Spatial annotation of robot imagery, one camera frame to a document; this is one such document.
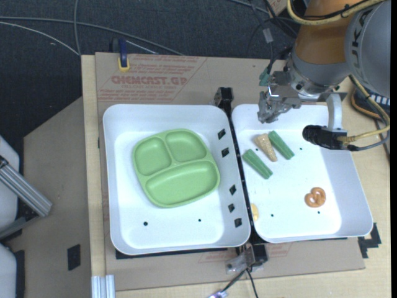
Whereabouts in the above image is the black block with wires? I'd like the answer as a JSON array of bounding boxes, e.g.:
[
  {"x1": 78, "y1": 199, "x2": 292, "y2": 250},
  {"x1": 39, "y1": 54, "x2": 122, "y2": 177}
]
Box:
[
  {"x1": 213, "y1": 86, "x2": 234, "y2": 109},
  {"x1": 225, "y1": 243, "x2": 269, "y2": 275}
]

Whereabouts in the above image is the green celery stick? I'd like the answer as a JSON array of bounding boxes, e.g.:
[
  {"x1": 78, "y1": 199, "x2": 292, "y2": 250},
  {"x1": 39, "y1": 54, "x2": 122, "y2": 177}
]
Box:
[
  {"x1": 267, "y1": 130, "x2": 295, "y2": 160},
  {"x1": 241, "y1": 148, "x2": 274, "y2": 180}
]

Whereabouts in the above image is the orange pretzel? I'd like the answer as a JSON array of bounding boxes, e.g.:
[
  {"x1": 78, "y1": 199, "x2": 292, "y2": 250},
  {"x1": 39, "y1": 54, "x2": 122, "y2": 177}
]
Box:
[{"x1": 304, "y1": 186, "x2": 328, "y2": 209}]

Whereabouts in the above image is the black cylinder on white bracket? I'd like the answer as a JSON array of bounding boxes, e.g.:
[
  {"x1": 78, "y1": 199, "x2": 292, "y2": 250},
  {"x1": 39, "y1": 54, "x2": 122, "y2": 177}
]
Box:
[{"x1": 302, "y1": 92, "x2": 349, "y2": 150}]

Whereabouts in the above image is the brown cardboard board red print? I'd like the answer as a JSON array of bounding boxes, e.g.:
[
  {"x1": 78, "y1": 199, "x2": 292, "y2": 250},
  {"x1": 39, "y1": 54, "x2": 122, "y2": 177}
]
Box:
[{"x1": 94, "y1": 52, "x2": 367, "y2": 292}]

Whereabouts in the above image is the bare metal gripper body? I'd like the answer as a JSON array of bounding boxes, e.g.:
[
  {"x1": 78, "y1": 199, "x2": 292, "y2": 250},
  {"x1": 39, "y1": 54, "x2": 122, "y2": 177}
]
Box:
[{"x1": 266, "y1": 68, "x2": 330, "y2": 109}]

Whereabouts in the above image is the beige corn cob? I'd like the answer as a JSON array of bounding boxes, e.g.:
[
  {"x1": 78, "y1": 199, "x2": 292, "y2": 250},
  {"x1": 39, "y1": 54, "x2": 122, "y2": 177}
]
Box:
[{"x1": 254, "y1": 133, "x2": 279, "y2": 163}]

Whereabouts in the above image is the white plastic tray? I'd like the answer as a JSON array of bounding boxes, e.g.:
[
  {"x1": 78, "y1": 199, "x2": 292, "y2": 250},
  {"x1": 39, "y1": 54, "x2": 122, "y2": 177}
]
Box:
[
  {"x1": 102, "y1": 103, "x2": 252, "y2": 256},
  {"x1": 231, "y1": 103, "x2": 374, "y2": 245}
]

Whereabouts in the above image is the green divided plate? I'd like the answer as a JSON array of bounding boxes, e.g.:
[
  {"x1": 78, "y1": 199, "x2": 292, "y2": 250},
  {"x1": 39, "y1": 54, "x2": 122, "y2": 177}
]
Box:
[{"x1": 132, "y1": 128, "x2": 221, "y2": 210}]

